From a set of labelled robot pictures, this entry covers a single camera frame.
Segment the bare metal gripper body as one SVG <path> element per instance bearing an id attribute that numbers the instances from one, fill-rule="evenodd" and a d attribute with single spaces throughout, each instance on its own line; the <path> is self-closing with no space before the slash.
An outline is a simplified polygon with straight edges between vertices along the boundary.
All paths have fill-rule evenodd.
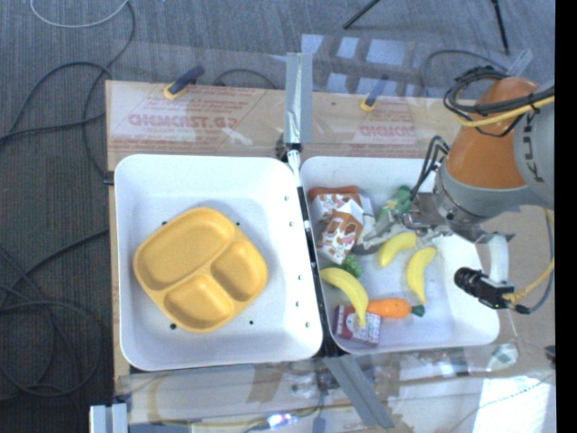
<path id="1" fill-rule="evenodd" d="M 434 205 L 434 196 L 430 192 L 417 193 L 411 207 L 402 216 L 404 227 L 413 231 L 423 243 L 439 236 L 452 235 L 447 220 Z"/>

